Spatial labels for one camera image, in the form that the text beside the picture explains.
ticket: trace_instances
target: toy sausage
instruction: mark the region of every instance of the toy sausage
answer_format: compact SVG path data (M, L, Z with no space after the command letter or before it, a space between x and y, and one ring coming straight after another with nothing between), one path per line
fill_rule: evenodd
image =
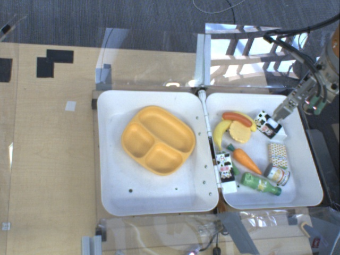
M250 128L251 125L252 125L252 122L249 119L244 117L242 114L238 114L238 113L226 112L226 113L222 114L222 118L224 120L239 121L240 123L247 126L248 128Z

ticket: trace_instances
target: cow print carton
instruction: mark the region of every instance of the cow print carton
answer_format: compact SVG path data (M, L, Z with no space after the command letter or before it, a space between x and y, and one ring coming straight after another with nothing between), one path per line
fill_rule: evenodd
M274 121L264 110L254 119L257 129L273 141L283 141L287 138L283 127Z
M224 152L217 154L216 164L218 167L219 177L221 180L222 192L224 194L236 192L237 188L234 176L234 168L230 154Z

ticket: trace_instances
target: yellow divided plate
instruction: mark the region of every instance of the yellow divided plate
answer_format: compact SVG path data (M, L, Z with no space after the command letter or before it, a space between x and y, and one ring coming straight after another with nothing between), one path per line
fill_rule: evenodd
M195 147L193 131L176 116L157 106L140 110L122 134L127 154L157 175L174 173Z

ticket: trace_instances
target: toy bottle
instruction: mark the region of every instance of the toy bottle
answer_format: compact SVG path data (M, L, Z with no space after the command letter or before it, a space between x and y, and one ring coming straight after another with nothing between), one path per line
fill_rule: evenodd
M275 194L276 196L279 196L281 194L280 187L272 186L265 178L254 176L248 172L242 175L241 184L260 192L270 192L272 194Z

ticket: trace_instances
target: white tray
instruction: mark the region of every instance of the white tray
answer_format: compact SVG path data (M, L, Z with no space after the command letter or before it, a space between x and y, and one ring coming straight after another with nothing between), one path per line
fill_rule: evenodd
M98 98L101 200L112 215L209 211L218 201L215 173L198 97L186 92L106 91ZM156 175L121 145L128 122L142 108L162 107L195 133L196 146L179 170Z
M278 95L248 95L239 93L213 93L207 98L207 110L211 129L221 120L225 111L239 111L255 118L263 109L272 115L275 108L285 99ZM291 177L279 196L270 193L261 193L249 187L239 184L237 193L224 195L225 201L236 209L260 209L260 208L285 208L316 206L321 203L323 191L319 176L312 158L308 141L297 109L282 121L287 138L284 145L287 147L288 165ZM223 136L224 148L232 143L235 148L242 148L259 166L262 172L268 166L267 138L260 131L251 134L250 140L245 144L234 141L228 133ZM237 166L240 175L236 180L240 182L243 172L250 172L242 165Z
M245 112L255 117L262 109L272 114L284 96L214 93L207 98L211 128L225 111ZM209 211L218 202L218 190L211 160L201 102L186 92L106 91L98 98L101 200L112 215L131 216ZM156 105L173 113L195 133L196 146L191 156L174 174L158 176L130 158L121 145L128 122L142 108ZM282 194L261 193L239 184L237 193L224 196L236 209L269 209L315 206L323 191L297 110L282 125L287 134L284 144L290 170ZM239 144L224 134L224 148L232 143L242 148L264 171L268 165L270 140L259 131L249 142ZM238 165L239 182L247 169Z

